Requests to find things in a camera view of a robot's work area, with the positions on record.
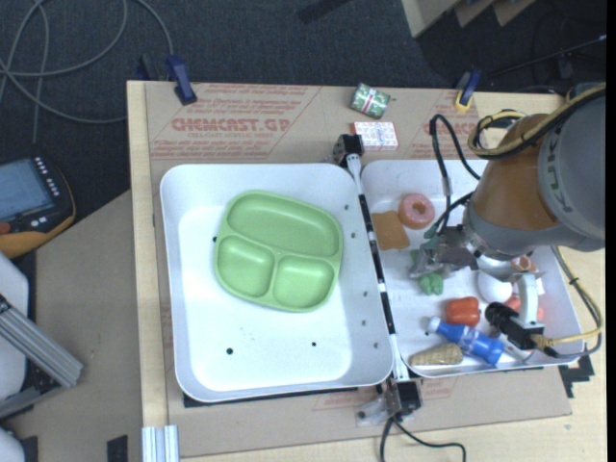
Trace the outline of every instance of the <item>toy donut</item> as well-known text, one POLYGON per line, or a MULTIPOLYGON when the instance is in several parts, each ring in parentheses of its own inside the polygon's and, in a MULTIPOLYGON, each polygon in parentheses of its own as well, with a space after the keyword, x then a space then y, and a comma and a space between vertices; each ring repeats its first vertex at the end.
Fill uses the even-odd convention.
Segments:
POLYGON ((400 201, 398 216, 406 227, 424 229, 434 219, 434 206, 420 193, 409 193, 400 201))

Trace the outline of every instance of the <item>black carpet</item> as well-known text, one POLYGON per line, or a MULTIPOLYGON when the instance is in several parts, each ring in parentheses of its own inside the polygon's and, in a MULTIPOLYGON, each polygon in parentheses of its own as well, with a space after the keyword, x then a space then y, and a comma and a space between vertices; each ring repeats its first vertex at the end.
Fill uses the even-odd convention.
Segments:
MULTIPOLYGON (((472 66, 479 90, 562 92, 606 78, 605 42, 491 77, 490 72, 568 49, 606 33, 606 0, 538 0, 505 27, 487 10, 466 28, 454 13, 414 39, 400 0, 143 0, 166 24, 173 52, 196 82, 377 87, 453 87, 472 66)), ((0 60, 32 0, 0 0, 0 60)), ((45 70, 82 63, 103 51, 122 23, 121 0, 46 0, 49 27, 45 70)), ((156 18, 127 0, 126 28, 95 63, 47 77, 40 100, 37 143, 74 190, 78 218, 129 188, 125 81, 137 78, 141 55, 161 70, 168 46, 156 18), (67 118, 76 116, 80 121, 67 118)), ((39 12, 23 29, 13 72, 38 71, 45 27, 39 12)), ((36 79, 20 76, 31 94, 36 79)), ((0 90, 0 159, 27 149, 35 104, 11 81, 0 90)))

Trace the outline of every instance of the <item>green plate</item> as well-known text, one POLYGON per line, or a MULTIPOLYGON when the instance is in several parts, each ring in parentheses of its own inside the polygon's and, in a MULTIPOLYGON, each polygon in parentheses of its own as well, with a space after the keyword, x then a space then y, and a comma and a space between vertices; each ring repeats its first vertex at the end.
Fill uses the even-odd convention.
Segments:
POLYGON ((340 224, 328 212, 288 196, 250 191, 226 208, 214 268, 232 295, 309 312, 331 296, 342 254, 340 224))

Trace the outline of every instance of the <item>black clip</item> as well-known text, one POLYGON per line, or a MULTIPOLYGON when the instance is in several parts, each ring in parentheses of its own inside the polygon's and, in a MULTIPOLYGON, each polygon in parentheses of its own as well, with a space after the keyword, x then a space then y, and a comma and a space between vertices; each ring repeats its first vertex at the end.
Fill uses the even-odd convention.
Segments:
POLYGON ((186 71, 186 64, 177 55, 169 55, 165 60, 169 78, 177 82, 175 93, 183 105, 196 102, 196 95, 191 87, 191 81, 186 71))
POLYGON ((140 81, 165 81, 167 75, 161 72, 148 53, 144 53, 139 57, 137 79, 140 81))

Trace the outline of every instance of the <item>blue spray bottle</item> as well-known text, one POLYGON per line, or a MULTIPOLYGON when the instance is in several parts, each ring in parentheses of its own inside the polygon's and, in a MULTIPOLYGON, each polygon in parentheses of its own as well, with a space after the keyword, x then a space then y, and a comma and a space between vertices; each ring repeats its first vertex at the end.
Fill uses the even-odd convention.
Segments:
POLYGON ((451 343, 458 344, 465 354, 479 357, 491 365, 499 362, 504 349, 502 342, 497 339, 492 339, 467 325, 446 323, 438 317, 430 319, 427 331, 441 334, 451 343))

